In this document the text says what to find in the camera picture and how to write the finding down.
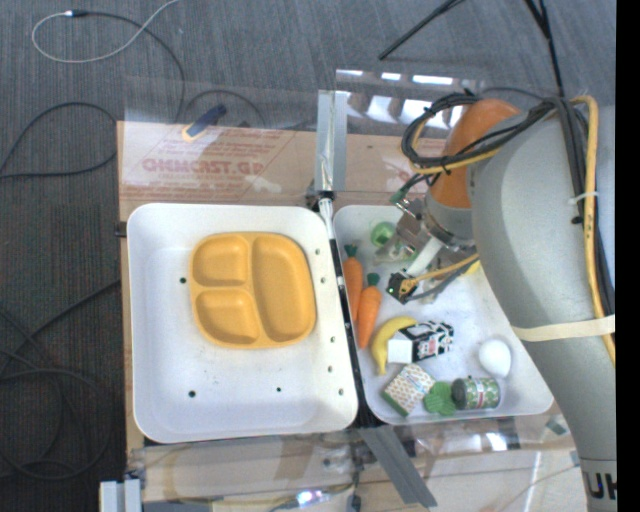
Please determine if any orange patterned packet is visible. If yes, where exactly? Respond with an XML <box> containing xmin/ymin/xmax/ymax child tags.
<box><xmin>382</xmin><ymin>363</ymin><xmax>437</xmax><ymax>418</ymax></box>

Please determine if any brown cardboard board red print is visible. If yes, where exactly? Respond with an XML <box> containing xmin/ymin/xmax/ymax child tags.
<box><xmin>115</xmin><ymin>119</ymin><xmax>576</xmax><ymax>502</ymax></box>

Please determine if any yellow banana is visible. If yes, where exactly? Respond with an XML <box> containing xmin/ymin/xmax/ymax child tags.
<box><xmin>370</xmin><ymin>315</ymin><xmax>419</xmax><ymax>377</ymax></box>

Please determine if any green round object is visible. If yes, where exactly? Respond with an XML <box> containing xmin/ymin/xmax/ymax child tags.
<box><xmin>370</xmin><ymin>221</ymin><xmax>398</xmax><ymax>248</ymax></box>

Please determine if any white plastic tray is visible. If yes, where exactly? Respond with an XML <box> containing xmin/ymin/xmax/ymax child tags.
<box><xmin>126</xmin><ymin>202</ymin><xmax>360</xmax><ymax>445</ymax></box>
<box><xmin>332</xmin><ymin>203</ymin><xmax>555</xmax><ymax>427</ymax></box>

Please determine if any orange divided plate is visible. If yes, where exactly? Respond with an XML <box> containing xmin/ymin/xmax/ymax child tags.
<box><xmin>188</xmin><ymin>231</ymin><xmax>318</xmax><ymax>350</ymax></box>

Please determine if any black and white milk carton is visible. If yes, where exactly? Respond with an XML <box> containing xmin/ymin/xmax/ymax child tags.
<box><xmin>386</xmin><ymin>321</ymin><xmax>456</xmax><ymax>365</ymax></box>

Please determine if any green lettuce leaf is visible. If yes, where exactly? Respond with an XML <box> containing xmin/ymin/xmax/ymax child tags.
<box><xmin>422</xmin><ymin>381</ymin><xmax>458</xmax><ymax>418</ymax></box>

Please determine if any green can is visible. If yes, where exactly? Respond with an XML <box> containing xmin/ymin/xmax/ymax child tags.
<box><xmin>450</xmin><ymin>376</ymin><xmax>502</xmax><ymax>412</ymax></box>

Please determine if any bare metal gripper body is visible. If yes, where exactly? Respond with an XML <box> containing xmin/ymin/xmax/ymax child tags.
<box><xmin>396</xmin><ymin>199</ymin><xmax>477</xmax><ymax>267</ymax></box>

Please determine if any white egg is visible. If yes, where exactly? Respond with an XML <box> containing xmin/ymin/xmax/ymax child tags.
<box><xmin>477</xmin><ymin>338</ymin><xmax>513</xmax><ymax>379</ymax></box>

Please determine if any orange carrot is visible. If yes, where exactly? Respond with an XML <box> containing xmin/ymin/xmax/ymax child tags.
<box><xmin>342</xmin><ymin>243</ymin><xmax>365</xmax><ymax>324</ymax></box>
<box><xmin>356</xmin><ymin>272</ymin><xmax>384</xmax><ymax>350</ymax></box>

